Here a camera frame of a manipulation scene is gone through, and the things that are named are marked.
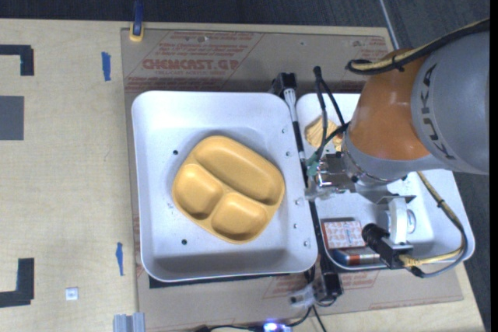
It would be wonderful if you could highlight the thin black and white rod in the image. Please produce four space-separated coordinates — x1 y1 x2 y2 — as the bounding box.
284 88 324 260

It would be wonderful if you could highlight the black block with thin wires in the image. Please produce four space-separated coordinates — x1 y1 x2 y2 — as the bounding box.
268 72 299 96
312 267 344 302

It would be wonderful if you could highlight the white plastic tray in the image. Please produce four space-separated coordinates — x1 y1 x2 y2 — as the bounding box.
295 92 476 274
131 89 319 283

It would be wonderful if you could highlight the brown cardboard board red print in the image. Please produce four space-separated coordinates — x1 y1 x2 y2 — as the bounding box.
120 26 465 319

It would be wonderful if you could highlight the orange toy biscuit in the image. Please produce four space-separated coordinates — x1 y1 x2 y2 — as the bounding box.
303 116 345 151

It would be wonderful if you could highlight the orange divided plate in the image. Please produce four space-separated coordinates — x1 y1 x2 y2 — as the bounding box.
171 135 286 245

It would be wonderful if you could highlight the orange and white patterned carton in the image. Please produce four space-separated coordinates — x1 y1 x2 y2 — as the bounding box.
320 218 367 251

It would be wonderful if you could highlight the black cylinder on white bracket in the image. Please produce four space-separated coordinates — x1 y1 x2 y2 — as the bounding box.
361 196 416 271

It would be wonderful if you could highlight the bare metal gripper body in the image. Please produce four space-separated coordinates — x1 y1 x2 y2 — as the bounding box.
314 152 408 203

